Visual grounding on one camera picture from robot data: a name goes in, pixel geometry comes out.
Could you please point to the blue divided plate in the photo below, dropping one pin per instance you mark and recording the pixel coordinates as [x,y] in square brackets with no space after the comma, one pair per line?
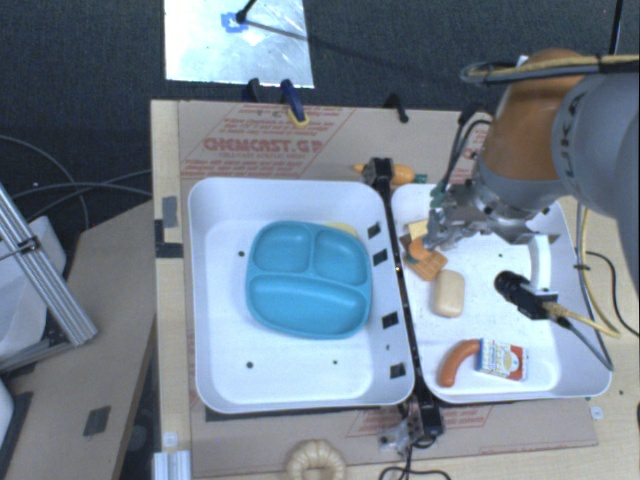
[305,293]

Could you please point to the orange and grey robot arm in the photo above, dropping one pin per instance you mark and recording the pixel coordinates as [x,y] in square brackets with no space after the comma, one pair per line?
[540,118]

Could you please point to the brown cardboard board red print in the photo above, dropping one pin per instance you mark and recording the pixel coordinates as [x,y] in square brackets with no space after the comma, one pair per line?
[280,143]

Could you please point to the orange carrot with green top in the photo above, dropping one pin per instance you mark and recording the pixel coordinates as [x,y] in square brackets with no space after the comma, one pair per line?
[417,253]

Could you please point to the thin black rod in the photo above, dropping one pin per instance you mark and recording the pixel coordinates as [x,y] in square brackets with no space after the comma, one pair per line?
[405,298]

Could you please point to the black cylinder on white bracket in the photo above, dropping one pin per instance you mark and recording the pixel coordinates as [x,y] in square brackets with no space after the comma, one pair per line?
[520,290]

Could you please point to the pale yellow toy food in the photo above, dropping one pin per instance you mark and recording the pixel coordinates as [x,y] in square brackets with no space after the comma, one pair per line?
[342,229]

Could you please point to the yellow toy cheese slice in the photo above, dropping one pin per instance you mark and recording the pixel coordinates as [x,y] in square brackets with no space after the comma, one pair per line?
[417,229]

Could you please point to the orange toy sausage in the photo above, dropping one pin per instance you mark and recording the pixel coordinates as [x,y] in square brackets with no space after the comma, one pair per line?
[452,363]

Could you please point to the orange toy biscuit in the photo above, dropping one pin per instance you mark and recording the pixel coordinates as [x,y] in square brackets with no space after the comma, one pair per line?
[426,267]

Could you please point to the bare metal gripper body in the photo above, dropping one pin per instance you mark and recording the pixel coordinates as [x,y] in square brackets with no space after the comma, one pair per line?
[475,213]

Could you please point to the white plastic tray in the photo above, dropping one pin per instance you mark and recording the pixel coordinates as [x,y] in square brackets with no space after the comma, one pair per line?
[300,368]
[500,318]

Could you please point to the beige toy doughnut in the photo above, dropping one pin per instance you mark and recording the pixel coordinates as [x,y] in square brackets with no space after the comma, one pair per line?
[315,460]

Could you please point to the orange toy carrot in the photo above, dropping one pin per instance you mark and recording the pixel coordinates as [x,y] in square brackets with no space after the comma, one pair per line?
[402,173]

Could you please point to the beige toy bread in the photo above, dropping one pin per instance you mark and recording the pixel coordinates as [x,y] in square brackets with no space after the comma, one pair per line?
[449,294]

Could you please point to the white and red carton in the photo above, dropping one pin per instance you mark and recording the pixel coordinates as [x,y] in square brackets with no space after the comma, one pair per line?
[502,360]

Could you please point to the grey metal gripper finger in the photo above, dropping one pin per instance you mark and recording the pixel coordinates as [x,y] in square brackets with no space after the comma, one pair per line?
[432,235]
[451,240]

